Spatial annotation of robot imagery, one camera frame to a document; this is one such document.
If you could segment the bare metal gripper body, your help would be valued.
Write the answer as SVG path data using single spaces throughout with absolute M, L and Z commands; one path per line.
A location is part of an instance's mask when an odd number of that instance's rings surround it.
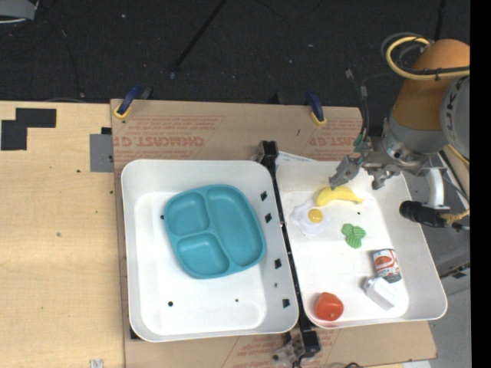
M 364 146 L 363 167 L 377 179 L 388 179 L 401 171 L 417 173 L 424 163 L 424 154 L 392 136 L 372 136 Z

